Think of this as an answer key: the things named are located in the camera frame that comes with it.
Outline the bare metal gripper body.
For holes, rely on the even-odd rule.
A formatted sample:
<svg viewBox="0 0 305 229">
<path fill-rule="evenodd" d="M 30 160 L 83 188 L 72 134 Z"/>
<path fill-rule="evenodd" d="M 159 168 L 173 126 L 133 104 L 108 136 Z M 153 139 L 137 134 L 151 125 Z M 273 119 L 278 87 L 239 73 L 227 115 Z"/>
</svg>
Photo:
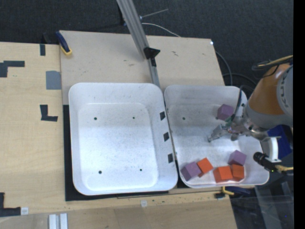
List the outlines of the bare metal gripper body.
<svg viewBox="0 0 305 229">
<path fill-rule="evenodd" d="M 251 136 L 259 141 L 263 141 L 269 136 L 267 133 L 267 129 L 256 125 L 245 114 L 242 116 L 233 115 L 228 118 L 227 128 L 230 134 L 239 133 L 240 136 Z"/>
</svg>

